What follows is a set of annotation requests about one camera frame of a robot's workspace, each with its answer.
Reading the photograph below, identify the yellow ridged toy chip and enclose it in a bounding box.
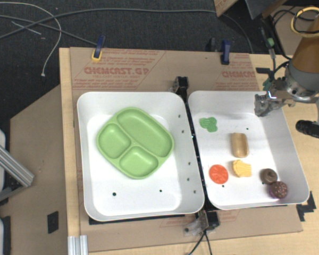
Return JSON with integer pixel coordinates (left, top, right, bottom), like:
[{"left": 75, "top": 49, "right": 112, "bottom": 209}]
[{"left": 232, "top": 159, "right": 253, "bottom": 179}]

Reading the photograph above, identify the green toy broccoli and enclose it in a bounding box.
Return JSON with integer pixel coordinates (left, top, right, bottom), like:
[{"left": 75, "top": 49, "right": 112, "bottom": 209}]
[{"left": 198, "top": 116, "right": 219, "bottom": 133}]

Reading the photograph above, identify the brown cardboard board red print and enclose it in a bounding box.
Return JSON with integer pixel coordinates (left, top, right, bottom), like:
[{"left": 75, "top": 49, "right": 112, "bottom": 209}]
[{"left": 69, "top": 46, "right": 304, "bottom": 252}]

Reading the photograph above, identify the black cylinder on white bracket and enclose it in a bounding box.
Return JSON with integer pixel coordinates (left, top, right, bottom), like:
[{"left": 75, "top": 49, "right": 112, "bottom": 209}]
[{"left": 295, "top": 97, "right": 319, "bottom": 140}]

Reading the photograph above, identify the thin black rod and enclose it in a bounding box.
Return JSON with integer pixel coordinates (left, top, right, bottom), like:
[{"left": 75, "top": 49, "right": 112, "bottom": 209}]
[{"left": 184, "top": 99, "right": 208, "bottom": 213}]

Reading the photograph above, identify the brown toy doughnut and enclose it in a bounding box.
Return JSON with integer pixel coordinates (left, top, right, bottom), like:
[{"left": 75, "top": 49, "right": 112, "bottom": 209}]
[{"left": 259, "top": 168, "right": 279, "bottom": 185}]

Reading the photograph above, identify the green divided plate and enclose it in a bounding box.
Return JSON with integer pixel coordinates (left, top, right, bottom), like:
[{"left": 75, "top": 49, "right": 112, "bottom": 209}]
[{"left": 96, "top": 106, "right": 175, "bottom": 181}]

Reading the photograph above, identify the orange round toy slice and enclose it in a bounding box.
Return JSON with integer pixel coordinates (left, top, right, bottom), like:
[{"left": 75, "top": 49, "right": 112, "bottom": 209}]
[{"left": 208, "top": 164, "right": 229, "bottom": 184}]

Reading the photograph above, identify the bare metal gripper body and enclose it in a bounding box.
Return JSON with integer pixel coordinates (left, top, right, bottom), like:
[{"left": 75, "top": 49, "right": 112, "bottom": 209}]
[{"left": 270, "top": 83, "right": 319, "bottom": 109}]

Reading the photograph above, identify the tan toy bread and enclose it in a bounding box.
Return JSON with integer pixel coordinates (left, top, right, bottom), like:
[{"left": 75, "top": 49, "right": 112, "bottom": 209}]
[{"left": 230, "top": 132, "right": 249, "bottom": 159}]

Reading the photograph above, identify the white plastic tray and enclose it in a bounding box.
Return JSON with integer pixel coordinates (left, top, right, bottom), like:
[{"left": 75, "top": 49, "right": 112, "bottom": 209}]
[
  {"left": 76, "top": 91, "right": 206, "bottom": 223},
  {"left": 187, "top": 90, "right": 310, "bottom": 211}
]

